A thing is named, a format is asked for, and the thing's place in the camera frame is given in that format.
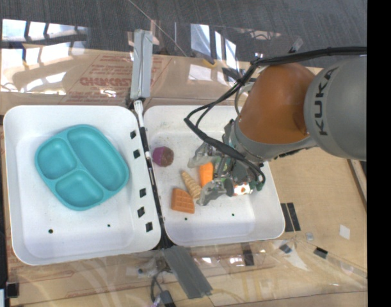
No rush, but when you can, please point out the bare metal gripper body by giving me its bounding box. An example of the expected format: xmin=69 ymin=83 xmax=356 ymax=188
xmin=211 ymin=134 xmax=266 ymax=197

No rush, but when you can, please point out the white plastic tray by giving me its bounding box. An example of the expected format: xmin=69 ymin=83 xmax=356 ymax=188
xmin=2 ymin=104 xmax=162 ymax=266
xmin=143 ymin=104 xmax=285 ymax=248

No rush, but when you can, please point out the blue divided plate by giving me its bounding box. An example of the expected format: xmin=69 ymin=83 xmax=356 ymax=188
xmin=34 ymin=123 xmax=131 ymax=212

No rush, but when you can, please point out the white carton with coloured print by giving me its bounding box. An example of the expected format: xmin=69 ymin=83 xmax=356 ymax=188
xmin=233 ymin=182 xmax=257 ymax=198

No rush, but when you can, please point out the orange toy carrot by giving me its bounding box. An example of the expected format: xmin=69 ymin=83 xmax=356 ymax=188
xmin=198 ymin=162 xmax=214 ymax=188

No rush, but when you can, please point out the orange toy waffle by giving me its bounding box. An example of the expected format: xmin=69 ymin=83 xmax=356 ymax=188
xmin=170 ymin=187 xmax=196 ymax=214

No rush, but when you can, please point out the brown cardboard board red print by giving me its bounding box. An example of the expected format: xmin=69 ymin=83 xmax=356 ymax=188
xmin=0 ymin=48 xmax=367 ymax=307

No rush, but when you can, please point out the purple and brown toy cupcake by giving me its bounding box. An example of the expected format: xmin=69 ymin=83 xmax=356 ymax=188
xmin=152 ymin=146 xmax=175 ymax=168

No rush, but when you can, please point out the beige toy ice-cream cone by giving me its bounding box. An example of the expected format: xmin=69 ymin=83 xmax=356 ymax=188
xmin=180 ymin=170 xmax=203 ymax=200

